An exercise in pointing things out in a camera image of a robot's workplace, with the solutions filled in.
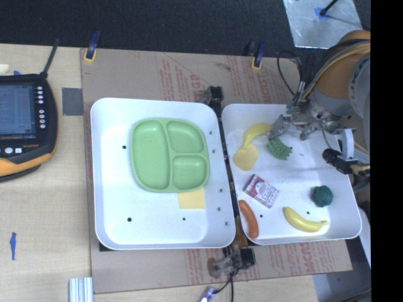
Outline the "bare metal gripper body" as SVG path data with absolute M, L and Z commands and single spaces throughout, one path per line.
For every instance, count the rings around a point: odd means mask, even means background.
M 314 126 L 318 130 L 333 133 L 338 129 L 340 116 L 336 116 L 325 110 L 317 103 L 298 103 L 292 112 L 291 122 L 299 130 L 306 126 Z

